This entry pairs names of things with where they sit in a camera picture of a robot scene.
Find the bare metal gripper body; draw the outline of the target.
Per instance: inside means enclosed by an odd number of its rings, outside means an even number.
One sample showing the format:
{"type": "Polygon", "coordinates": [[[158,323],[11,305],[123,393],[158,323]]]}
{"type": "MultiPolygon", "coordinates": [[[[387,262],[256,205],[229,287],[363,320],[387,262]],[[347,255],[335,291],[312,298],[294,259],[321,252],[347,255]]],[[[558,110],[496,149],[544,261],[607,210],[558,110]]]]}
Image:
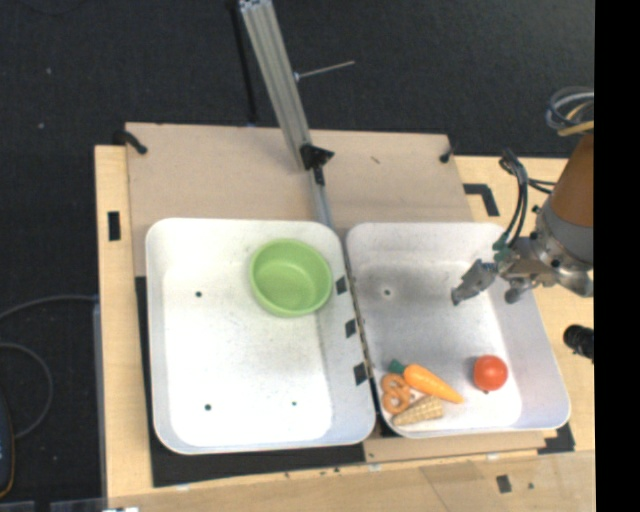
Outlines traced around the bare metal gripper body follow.
{"type": "Polygon", "coordinates": [[[528,292],[559,285],[579,297],[594,295],[592,265],[575,258],[551,235],[519,237],[497,252],[497,264],[498,275],[509,287],[519,286],[528,292]]]}

